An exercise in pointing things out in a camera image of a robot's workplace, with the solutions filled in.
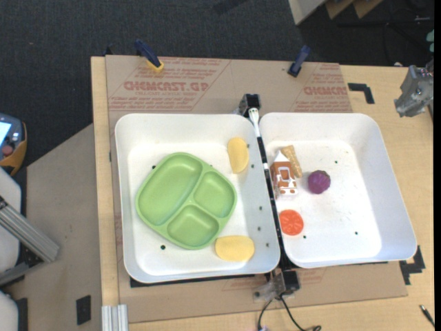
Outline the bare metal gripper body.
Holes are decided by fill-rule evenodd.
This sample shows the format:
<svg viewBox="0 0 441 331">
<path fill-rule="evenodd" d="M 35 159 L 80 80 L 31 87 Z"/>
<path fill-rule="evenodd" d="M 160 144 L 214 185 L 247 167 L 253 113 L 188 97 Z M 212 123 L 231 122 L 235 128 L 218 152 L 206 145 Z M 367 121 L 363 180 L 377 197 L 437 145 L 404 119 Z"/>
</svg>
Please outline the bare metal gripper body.
<svg viewBox="0 0 441 331">
<path fill-rule="evenodd" d="M 433 73 L 426 67 L 409 66 L 412 88 L 427 88 L 433 85 Z"/>
</svg>

